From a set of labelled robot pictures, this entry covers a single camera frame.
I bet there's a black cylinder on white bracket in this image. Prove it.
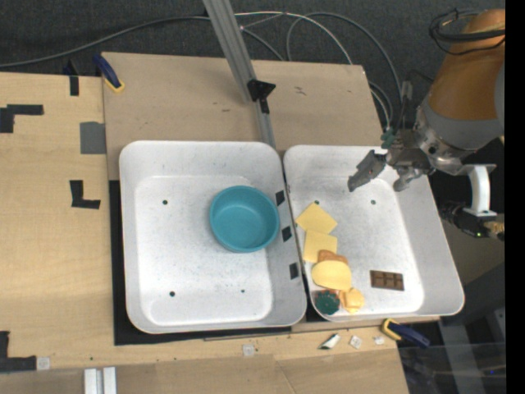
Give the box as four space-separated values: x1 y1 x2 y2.
439 163 500 240

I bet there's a pale wood board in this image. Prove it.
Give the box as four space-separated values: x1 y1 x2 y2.
101 51 442 337

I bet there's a yellow cheese slice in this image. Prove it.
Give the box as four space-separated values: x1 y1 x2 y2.
302 228 339 264
294 202 339 236

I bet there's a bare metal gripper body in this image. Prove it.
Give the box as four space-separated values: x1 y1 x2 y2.
384 126 477 176

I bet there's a blue bowl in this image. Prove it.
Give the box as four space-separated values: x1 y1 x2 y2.
208 185 281 254

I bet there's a white plastic tray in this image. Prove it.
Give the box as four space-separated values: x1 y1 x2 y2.
118 140 308 336
282 144 466 324

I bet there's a green round toy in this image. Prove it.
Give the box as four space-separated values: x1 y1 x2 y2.
313 289 342 317

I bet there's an orange biscuit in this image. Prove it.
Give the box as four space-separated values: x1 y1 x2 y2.
317 249 350 267

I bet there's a yellow oval bread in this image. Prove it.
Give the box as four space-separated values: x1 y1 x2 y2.
310 259 354 292

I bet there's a brown chocolate bar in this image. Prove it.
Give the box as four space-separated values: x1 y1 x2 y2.
369 269 406 292

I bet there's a yellow orange toy pastry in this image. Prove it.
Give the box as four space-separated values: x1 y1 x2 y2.
339 286 367 315

